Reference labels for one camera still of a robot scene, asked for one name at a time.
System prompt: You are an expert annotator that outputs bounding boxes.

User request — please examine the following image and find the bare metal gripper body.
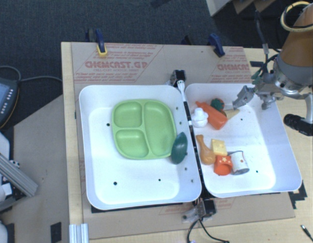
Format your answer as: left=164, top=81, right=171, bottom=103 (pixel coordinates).
left=253, top=69, right=312, bottom=99

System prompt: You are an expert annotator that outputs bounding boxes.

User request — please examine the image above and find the beige toy cone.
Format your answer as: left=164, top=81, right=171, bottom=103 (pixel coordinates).
left=223, top=108, right=241, bottom=120

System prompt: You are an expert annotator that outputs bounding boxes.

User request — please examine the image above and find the red and green toy vegetable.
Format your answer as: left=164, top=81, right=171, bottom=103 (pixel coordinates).
left=210, top=98, right=227, bottom=111

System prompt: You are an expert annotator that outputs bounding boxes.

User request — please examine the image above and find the orange toy bottle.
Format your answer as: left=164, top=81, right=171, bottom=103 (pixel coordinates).
left=195, top=100, right=228, bottom=131

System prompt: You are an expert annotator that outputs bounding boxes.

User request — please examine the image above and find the white plastic tray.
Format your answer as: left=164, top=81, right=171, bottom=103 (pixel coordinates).
left=78, top=84, right=203, bottom=211
left=184, top=83, right=303, bottom=198

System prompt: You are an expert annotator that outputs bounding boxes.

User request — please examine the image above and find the white swirl-shaped toy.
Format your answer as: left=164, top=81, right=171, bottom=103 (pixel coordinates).
left=191, top=107, right=209, bottom=129

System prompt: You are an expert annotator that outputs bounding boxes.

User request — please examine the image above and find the yellow toy cheese wedge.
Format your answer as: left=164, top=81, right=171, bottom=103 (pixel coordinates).
left=210, top=138, right=228, bottom=157

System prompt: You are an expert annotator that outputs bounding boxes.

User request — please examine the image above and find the thin black and white rod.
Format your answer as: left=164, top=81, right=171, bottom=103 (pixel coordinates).
left=177, top=79, right=206, bottom=200

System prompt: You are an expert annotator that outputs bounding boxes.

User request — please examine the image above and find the small white can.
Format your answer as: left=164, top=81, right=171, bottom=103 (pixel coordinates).
left=228, top=150, right=250, bottom=176

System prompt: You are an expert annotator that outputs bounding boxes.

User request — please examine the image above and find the brown toy chicken drumstick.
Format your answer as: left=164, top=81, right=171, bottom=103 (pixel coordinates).
left=195, top=134, right=216, bottom=166

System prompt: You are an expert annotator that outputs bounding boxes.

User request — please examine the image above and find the dark green oval toy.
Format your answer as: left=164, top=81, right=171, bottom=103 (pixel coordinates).
left=170, top=131, right=188, bottom=165

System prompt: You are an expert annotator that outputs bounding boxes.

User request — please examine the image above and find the green divided plate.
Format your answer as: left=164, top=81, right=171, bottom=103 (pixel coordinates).
left=111, top=98, right=178, bottom=160

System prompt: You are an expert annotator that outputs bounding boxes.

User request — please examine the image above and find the brown cardboard board red print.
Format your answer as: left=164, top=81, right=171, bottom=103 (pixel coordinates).
left=70, top=42, right=296, bottom=239

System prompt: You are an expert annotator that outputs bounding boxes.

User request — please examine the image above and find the black cylinder on white bracket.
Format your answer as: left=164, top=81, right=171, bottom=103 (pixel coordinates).
left=283, top=93, right=313, bottom=137

